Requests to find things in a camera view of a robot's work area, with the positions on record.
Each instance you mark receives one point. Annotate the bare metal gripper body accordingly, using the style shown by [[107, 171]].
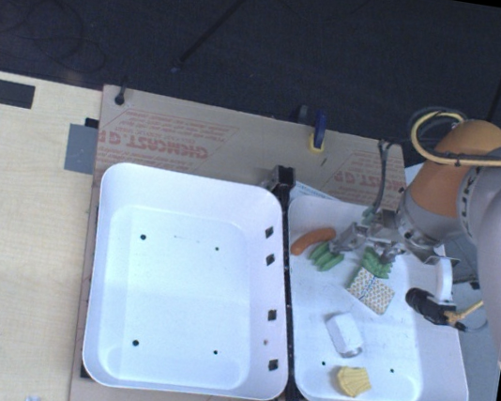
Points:
[[408, 235]]

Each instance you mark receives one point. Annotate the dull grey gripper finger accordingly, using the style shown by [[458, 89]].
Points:
[[347, 239], [390, 252]]

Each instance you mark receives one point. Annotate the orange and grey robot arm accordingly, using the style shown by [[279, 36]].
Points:
[[493, 197]]

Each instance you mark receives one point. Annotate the green toy pea pods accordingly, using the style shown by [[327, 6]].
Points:
[[375, 264], [325, 258]]

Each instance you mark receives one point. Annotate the orange toy sausage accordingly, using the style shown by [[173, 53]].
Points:
[[311, 242]]

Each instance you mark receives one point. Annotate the white patterned packet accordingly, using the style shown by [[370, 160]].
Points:
[[371, 291]]

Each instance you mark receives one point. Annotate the thin black rod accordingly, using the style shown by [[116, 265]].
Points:
[[287, 296]]

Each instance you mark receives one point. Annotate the white plastic bottle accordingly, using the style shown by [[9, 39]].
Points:
[[343, 332]]

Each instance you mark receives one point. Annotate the white plastic tray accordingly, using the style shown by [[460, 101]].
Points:
[[183, 288], [377, 354]]

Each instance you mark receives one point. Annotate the brown cardboard board red print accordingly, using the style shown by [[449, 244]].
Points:
[[221, 147]]

